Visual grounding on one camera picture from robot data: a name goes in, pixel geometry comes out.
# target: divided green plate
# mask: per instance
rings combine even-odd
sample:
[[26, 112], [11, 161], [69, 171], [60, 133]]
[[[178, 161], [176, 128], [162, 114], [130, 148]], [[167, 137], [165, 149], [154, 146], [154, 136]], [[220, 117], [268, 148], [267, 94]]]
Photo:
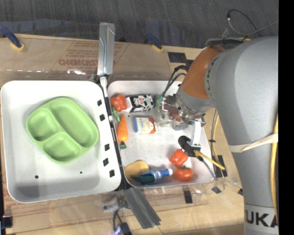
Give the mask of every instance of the divided green plate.
[[59, 164], [78, 158], [99, 140], [94, 121], [68, 97], [58, 97], [36, 109], [28, 117], [26, 129], [42, 152]]

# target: white plastic tub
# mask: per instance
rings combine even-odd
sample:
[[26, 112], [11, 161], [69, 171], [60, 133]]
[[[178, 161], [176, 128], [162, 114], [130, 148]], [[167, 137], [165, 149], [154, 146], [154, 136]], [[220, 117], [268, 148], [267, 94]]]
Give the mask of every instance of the white plastic tub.
[[[135, 95], [135, 94], [160, 94], [166, 87], [167, 81], [116, 81], [109, 85], [108, 96], [111, 98], [117, 94]], [[168, 90], [167, 94], [172, 95], [177, 92], [178, 84], [180, 82], [174, 82]], [[194, 132], [194, 126], [189, 126], [185, 130], [176, 131], [171, 126], [160, 127], [158, 126], [158, 132], [155, 134], [137, 134], [134, 130], [134, 117], [155, 117], [155, 111], [148, 112], [136, 112], [125, 114], [127, 129], [128, 129], [128, 141], [126, 142], [127, 149], [121, 150], [122, 165], [126, 167], [130, 163], [143, 160], [150, 169], [164, 169], [171, 168], [173, 173], [176, 167], [169, 161], [170, 157], [176, 149], [180, 149], [178, 144], [178, 138], [180, 136], [187, 136], [192, 138]], [[201, 152], [211, 158], [211, 152], [209, 143], [204, 131], [201, 129], [200, 144], [202, 146]], [[213, 165], [211, 162], [206, 161], [211, 170], [213, 171]], [[138, 182], [129, 181], [129, 183], [138, 188], [154, 188], [154, 187], [173, 187], [182, 185], [192, 185], [207, 183], [213, 179], [208, 168], [204, 163], [200, 162], [197, 158], [189, 158], [185, 165], [190, 167], [194, 171], [194, 177], [189, 182], [181, 182], [171, 177], [165, 177], [162, 181], [154, 185], [141, 185]]]
[[[48, 159], [25, 127], [27, 117], [35, 109], [59, 96], [78, 103], [98, 126], [100, 135], [94, 147], [68, 164], [56, 164]], [[31, 203], [98, 194], [113, 191], [120, 185], [113, 137], [97, 84], [11, 81], [4, 84], [0, 97], [7, 188], [16, 201]]]

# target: gray carpet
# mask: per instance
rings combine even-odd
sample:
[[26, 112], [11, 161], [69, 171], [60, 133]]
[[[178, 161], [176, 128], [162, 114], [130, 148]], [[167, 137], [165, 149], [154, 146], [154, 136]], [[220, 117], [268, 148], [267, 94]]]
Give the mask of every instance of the gray carpet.
[[[245, 13], [257, 29], [276, 22], [279, 0], [0, 0], [0, 27], [17, 33], [98, 39], [100, 22], [114, 23], [116, 41], [142, 43], [147, 32], [163, 45], [203, 47], [229, 27], [227, 12]], [[240, 13], [231, 23], [241, 33], [255, 31]], [[250, 38], [278, 35], [278, 23]]]

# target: white label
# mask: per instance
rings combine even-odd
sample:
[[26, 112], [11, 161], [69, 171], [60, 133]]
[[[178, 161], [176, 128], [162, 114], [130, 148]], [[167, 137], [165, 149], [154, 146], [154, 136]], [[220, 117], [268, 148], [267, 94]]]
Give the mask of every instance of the white label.
[[245, 227], [268, 234], [279, 234], [274, 208], [245, 204]]

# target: orange carrot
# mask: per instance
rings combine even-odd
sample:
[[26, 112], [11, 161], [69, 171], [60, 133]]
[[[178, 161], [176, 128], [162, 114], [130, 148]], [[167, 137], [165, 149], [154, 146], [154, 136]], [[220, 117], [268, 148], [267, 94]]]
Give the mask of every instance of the orange carrot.
[[125, 115], [122, 115], [120, 117], [120, 122], [119, 122], [118, 130], [117, 130], [117, 136], [118, 136], [118, 141], [121, 142], [120, 148], [126, 149], [125, 142], [128, 139], [128, 131], [127, 131]]

